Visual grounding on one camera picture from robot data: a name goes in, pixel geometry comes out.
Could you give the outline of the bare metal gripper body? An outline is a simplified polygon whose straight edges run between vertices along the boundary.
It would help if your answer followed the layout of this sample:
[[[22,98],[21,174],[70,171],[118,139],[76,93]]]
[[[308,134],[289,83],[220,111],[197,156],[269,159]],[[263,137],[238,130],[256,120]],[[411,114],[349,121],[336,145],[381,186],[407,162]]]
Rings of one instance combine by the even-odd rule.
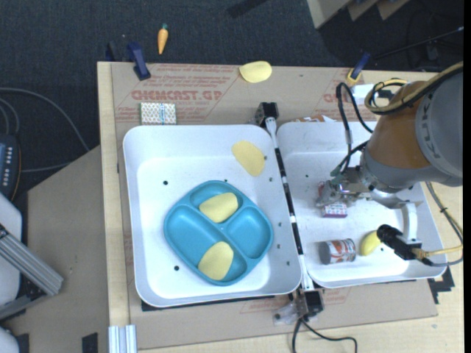
[[[341,174],[338,191],[345,198],[368,198],[374,189],[371,176],[362,167],[350,167]]]

